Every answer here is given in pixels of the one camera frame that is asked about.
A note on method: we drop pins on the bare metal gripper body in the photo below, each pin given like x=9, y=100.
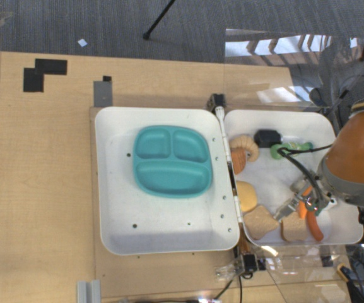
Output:
x=308, y=189

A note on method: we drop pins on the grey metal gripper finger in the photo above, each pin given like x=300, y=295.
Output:
x=286, y=210

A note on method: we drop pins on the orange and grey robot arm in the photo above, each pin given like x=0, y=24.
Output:
x=355, y=150

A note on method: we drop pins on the small orange carrot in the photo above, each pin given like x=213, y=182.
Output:
x=303, y=210

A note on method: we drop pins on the brown bread slice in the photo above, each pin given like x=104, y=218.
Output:
x=293, y=229
x=259, y=223

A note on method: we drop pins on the white plastic tray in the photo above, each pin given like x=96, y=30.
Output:
x=282, y=175
x=121, y=207

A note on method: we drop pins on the orange sausage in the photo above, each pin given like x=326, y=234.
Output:
x=315, y=227

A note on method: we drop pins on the yellow round toy food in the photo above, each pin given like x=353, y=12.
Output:
x=247, y=197

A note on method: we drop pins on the green plastic bottle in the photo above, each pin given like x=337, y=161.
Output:
x=295, y=146

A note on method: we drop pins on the black rectangular box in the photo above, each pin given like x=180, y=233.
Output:
x=267, y=138

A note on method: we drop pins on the beige croissant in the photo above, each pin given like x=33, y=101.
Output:
x=246, y=142

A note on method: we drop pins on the thin black and white rod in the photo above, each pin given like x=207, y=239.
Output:
x=226, y=150

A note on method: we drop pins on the teal divided plate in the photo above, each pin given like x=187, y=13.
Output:
x=172, y=172

